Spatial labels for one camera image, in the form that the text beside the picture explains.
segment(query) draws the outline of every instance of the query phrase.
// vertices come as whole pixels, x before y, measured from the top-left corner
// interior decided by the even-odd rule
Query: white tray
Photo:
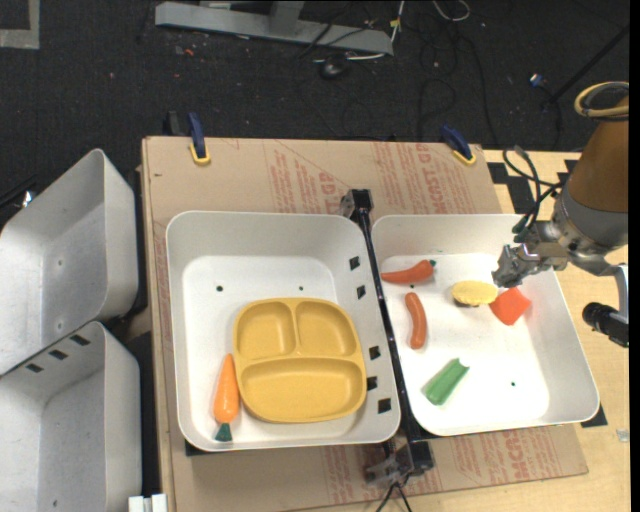
[[[138,290],[133,191],[95,149],[0,235],[0,375],[92,320],[125,314]]]
[[[121,512],[140,494],[135,358],[91,322],[0,380],[0,510]]]
[[[459,435],[572,423],[591,418],[599,397],[554,272],[520,287],[532,306],[513,326],[488,306],[461,308],[450,289],[458,281],[492,283],[502,246],[511,243],[517,215],[401,215],[372,229],[380,271],[436,261],[433,279],[416,285],[383,282],[412,412],[427,431]],[[416,292],[426,311],[428,339],[408,345],[411,318],[404,295]],[[470,367],[448,401],[424,395],[431,377],[451,359]]]
[[[189,443],[216,452],[375,443],[395,434],[400,410],[391,358],[366,244],[353,222],[337,215],[185,212],[167,228],[167,251],[178,419]],[[233,442],[217,442],[211,404],[222,359],[233,351],[234,320],[249,302],[278,297],[344,308],[377,386],[357,412],[331,421],[273,424],[241,408],[231,424]]]

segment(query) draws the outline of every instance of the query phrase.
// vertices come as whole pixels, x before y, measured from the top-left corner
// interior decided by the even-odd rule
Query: metal stand
[[[365,243],[367,245],[369,262],[371,263],[371,270],[373,271],[373,280],[376,285],[378,305],[380,306],[382,322],[387,333],[389,351],[391,352],[391,363],[393,365],[393,372],[395,374],[396,387],[398,388],[398,399],[400,401],[400,408],[402,410],[400,428],[402,429],[404,436],[407,439],[407,445],[409,448],[408,463],[412,468],[410,473],[419,475],[433,468],[433,456],[431,454],[431,448],[429,447],[428,443],[428,435],[425,435],[426,432],[420,427],[415,417],[413,416],[413,413],[411,412],[409,396],[407,394],[407,387],[404,382],[404,377],[402,376],[402,368],[400,365],[400,356],[398,355],[396,338],[393,333],[393,327],[391,325],[389,311],[387,310],[387,304],[384,300],[382,282],[380,280],[380,274],[378,273],[378,263],[376,261],[376,256],[373,248],[373,240],[371,239],[371,220],[369,212],[372,209],[373,201],[371,199],[371,192],[366,189],[350,190],[347,195],[342,198],[342,201],[340,203],[340,214],[343,217],[347,217],[348,219],[351,219],[353,222],[358,224],[358,226],[362,230]]]
[[[325,23],[298,19],[304,2],[273,2],[269,15],[230,10],[231,4],[201,2],[189,5],[163,2],[156,7],[156,26],[222,32],[289,43],[312,43],[327,28]],[[315,44],[369,53],[393,55],[391,38],[380,30],[332,25]]]

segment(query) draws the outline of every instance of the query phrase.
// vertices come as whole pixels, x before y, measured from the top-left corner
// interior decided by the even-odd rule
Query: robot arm
[[[626,96],[609,109],[613,117],[602,122],[589,140],[556,199],[551,220],[536,220],[516,236],[519,245],[503,247],[493,272],[495,284],[507,288],[521,284],[528,275],[563,270],[569,262],[596,276],[614,276],[619,310],[591,303],[583,318],[623,346],[629,342],[628,267],[611,265],[605,257],[628,243],[628,106]]]

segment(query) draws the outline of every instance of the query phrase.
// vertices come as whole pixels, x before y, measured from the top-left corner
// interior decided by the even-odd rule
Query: cardboard sheet
[[[444,144],[207,139],[212,162],[191,160],[189,139],[143,141],[146,225],[152,226],[150,300],[157,348],[162,480],[171,510],[284,511],[379,500],[364,468],[374,446],[187,455],[176,414],[165,229],[187,210],[336,213],[350,188],[368,188],[376,217],[498,213],[482,151],[466,167]],[[587,472],[573,426],[430,441],[436,467],[407,494],[495,486]]]

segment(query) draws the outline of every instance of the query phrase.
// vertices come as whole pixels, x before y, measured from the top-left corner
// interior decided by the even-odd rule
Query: blue clamp
[[[476,156],[471,153],[469,144],[462,134],[455,128],[451,128],[448,124],[442,125],[440,134],[444,141],[453,149],[454,156],[466,165],[472,165],[476,161]]]
[[[187,120],[189,122],[189,134],[192,140],[189,149],[191,150],[193,161],[198,165],[207,165],[211,162],[211,156],[204,143],[204,131],[202,130],[200,118],[195,112],[189,112],[187,114]]]

